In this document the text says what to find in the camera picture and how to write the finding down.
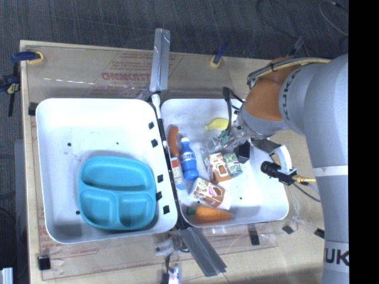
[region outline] white tray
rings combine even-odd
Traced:
[[[178,212],[157,120],[148,103],[137,99],[47,99],[38,105],[36,118],[46,229],[54,240],[70,244],[162,233],[176,224]],[[153,147],[152,140],[158,145]],[[77,214],[80,168],[86,159],[99,155],[134,158],[153,170],[162,198],[149,226],[108,231],[89,225]]]
[[[233,100],[234,106],[239,106],[237,100]],[[181,137],[188,137],[190,146],[197,157],[197,169],[200,177],[209,180],[209,176],[201,160],[201,150],[207,142],[221,132],[221,130],[209,130],[204,127],[214,118],[228,118],[227,105],[223,99],[171,99],[163,103],[161,108],[164,126],[167,132],[170,125],[179,128]],[[206,223],[196,219],[195,216],[187,216],[185,211],[188,206],[195,208],[197,200],[188,196],[193,182],[186,182],[187,190],[178,191],[178,198],[182,214],[188,223],[195,227],[209,227],[216,225],[236,225],[256,222],[278,221],[288,214],[289,204],[282,183],[276,179],[270,179],[260,170],[264,161],[272,161],[267,153],[251,147],[250,160],[243,167],[243,173],[233,178],[227,185],[220,184],[229,190],[232,196],[232,205],[229,212],[233,218]]]

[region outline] blue divided plate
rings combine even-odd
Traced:
[[[139,160],[91,157],[81,167],[78,198],[87,223],[108,230],[139,230],[155,215],[155,177]]]

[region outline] green can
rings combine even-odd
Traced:
[[[225,160],[227,169],[232,177],[236,177],[242,173],[242,167],[239,164],[237,155],[235,153],[225,154],[224,160]]]

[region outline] blue bottle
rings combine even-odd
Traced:
[[[182,164],[183,176],[187,181],[191,181],[199,177],[199,171],[196,168],[196,157],[193,150],[190,148],[188,138],[181,138],[182,151],[180,162]]]

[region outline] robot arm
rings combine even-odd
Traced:
[[[287,129],[305,136],[325,221],[322,283],[349,283],[348,55],[300,63],[272,66],[256,81],[250,74],[249,95],[220,141],[225,147],[254,144]]]

